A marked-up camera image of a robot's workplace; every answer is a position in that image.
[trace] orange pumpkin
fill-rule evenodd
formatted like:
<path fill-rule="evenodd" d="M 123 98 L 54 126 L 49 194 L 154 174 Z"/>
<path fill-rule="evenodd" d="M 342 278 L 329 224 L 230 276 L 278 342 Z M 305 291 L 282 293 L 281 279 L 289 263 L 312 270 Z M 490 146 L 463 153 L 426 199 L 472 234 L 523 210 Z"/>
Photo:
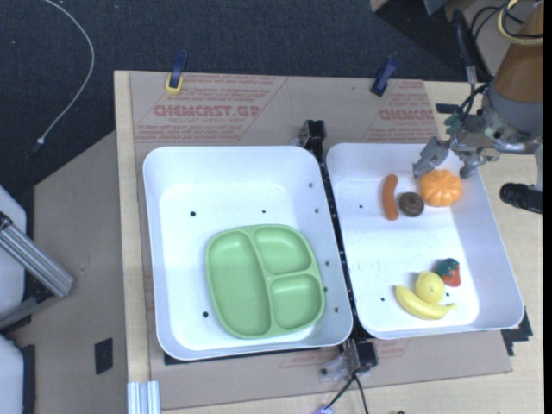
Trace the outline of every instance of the orange pumpkin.
<path fill-rule="evenodd" d="M 451 205 L 462 194 L 460 178 L 449 170 L 432 170 L 420 178 L 420 195 L 434 207 Z"/>

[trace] yellow banana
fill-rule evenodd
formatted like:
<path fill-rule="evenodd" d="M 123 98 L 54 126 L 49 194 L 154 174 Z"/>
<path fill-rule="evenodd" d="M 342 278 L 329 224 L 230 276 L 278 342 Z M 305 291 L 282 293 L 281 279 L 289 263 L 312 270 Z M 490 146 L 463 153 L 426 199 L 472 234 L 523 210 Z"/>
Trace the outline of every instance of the yellow banana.
<path fill-rule="evenodd" d="M 401 306 L 420 319 L 436 320 L 443 318 L 456 304 L 439 305 L 430 304 L 419 298 L 408 288 L 402 285 L 395 286 L 395 296 Z"/>

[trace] white cable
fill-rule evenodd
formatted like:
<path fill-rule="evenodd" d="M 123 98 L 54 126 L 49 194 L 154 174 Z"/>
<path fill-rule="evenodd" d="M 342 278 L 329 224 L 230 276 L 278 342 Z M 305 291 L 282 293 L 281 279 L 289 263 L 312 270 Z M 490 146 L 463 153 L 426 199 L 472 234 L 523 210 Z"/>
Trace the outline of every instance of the white cable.
<path fill-rule="evenodd" d="M 77 94 L 73 97 L 73 99 L 67 105 L 67 107 L 65 109 L 63 109 L 63 111 L 55 118 L 55 120 L 53 120 L 52 124 L 50 124 L 50 126 L 48 126 L 48 128 L 46 129 L 46 132 L 44 132 L 44 134 L 38 140 L 36 140 L 36 145 L 35 145 L 35 148 L 34 148 L 35 153 L 44 144 L 47 135 L 50 133 L 50 131 L 53 129 L 53 127 L 58 123 L 58 121 L 61 119 L 61 117 L 74 105 L 74 103 L 77 101 L 78 97 L 80 97 L 80 94 L 85 89 L 86 85 L 88 84 L 88 81 L 90 80 L 90 77 L 92 75 L 92 71 L 94 70 L 94 65 L 96 63 L 96 55 L 95 55 L 95 52 L 94 52 L 94 46 L 92 45 L 92 41 L 91 41 L 90 37 L 88 36 L 88 34 L 84 30 L 84 28 L 80 25 L 80 23 L 78 23 L 77 20 L 75 20 L 75 18 L 71 14 L 69 14 L 65 9 L 63 9 L 57 3 L 54 3 L 51 0 L 42 0 L 42 1 L 46 2 L 48 4 L 51 4 L 52 6 L 54 6 L 54 8 L 59 9 L 63 14 L 68 16 L 69 19 L 75 24 L 75 26 L 77 26 L 77 28 L 80 30 L 80 32 L 85 36 L 86 41 L 88 42 L 88 46 L 90 47 L 91 63 L 90 63 L 90 69 L 88 70 L 88 74 L 86 75 L 85 81 L 80 86 L 80 89 L 78 89 Z"/>

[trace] green plate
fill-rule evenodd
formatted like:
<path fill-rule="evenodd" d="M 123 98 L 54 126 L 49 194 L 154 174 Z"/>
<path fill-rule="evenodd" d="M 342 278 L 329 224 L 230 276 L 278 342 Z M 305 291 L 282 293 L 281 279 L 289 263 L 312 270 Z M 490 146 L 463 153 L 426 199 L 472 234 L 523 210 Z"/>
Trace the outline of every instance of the green plate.
<path fill-rule="evenodd" d="M 216 314 L 234 336 L 292 333 L 323 313 L 317 261 L 291 227 L 253 225 L 218 233 L 207 244 L 205 266 Z"/>

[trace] red strawberry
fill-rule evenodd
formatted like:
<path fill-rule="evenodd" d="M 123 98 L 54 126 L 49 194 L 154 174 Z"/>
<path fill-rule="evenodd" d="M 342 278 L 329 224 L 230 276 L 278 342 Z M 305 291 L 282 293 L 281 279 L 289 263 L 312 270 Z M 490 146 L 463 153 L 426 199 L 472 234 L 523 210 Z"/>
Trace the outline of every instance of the red strawberry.
<path fill-rule="evenodd" d="M 452 258 L 439 261 L 435 267 L 435 273 L 449 286 L 459 286 L 461 283 L 460 264 Z"/>

